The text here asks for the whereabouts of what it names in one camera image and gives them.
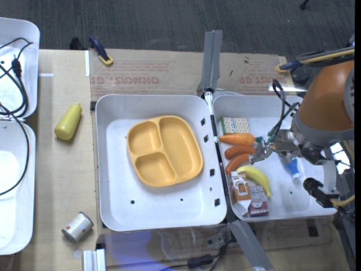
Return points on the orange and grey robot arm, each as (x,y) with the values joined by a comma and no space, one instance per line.
(324,106)

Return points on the brown cardboard board red print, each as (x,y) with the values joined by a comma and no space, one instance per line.
(169,72)

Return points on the yellow divided plate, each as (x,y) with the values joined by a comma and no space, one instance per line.
(166,148)

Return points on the white plastic tray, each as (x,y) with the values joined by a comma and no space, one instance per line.
(285,196)
(17,193)
(17,95)
(158,207)

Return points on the black cylinder on white bracket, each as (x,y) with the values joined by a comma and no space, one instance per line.
(321,192)

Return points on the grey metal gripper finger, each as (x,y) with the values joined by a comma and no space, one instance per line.
(259,156)
(263,145)

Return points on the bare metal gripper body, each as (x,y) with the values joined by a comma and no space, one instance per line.
(286,143)

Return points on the yellow banana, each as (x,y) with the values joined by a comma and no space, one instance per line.
(258,176)

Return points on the orange carrot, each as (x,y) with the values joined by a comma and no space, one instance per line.
(237,139)

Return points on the orange sausage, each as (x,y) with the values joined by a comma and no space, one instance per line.
(236,162)
(238,150)

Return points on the green and yellow carton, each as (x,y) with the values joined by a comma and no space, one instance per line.
(235,125)

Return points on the blue and white bottle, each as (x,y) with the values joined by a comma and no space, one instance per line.
(293,168)

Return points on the yellow squeeze bottle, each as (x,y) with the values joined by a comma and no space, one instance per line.
(69,123)

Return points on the orange and white carton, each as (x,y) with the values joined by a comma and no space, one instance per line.
(239,190)

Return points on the red and white carton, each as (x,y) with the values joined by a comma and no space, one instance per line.
(259,203)

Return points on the white can with orange dots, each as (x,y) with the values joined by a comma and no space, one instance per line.
(77,227)

